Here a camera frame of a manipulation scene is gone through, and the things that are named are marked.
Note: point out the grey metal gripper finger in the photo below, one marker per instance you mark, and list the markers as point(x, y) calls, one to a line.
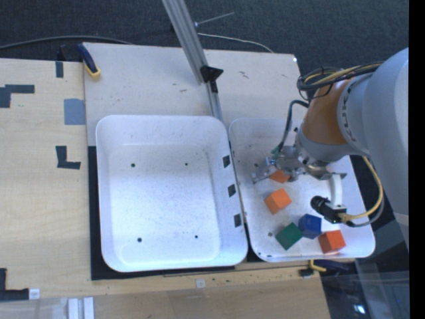
point(262, 174)
point(295, 175)

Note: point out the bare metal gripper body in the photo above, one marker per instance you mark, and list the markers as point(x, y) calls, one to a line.
point(289, 159)

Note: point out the orange cube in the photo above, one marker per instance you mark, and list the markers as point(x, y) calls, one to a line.
point(332, 241)
point(280, 176)
point(278, 200)

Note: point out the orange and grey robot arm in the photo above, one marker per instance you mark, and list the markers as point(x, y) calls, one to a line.
point(382, 111)

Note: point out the white plastic tray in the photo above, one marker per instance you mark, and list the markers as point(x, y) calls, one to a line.
point(166, 194)
point(259, 138)

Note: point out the blue cube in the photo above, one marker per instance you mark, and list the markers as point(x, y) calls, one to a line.
point(310, 226)

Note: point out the green cube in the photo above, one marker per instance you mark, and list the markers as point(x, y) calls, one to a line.
point(288, 236)

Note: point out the pale wood board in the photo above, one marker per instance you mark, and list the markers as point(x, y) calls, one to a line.
point(149, 78)

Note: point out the black cylinder on white bracket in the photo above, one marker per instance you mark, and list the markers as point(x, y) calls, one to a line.
point(328, 208)

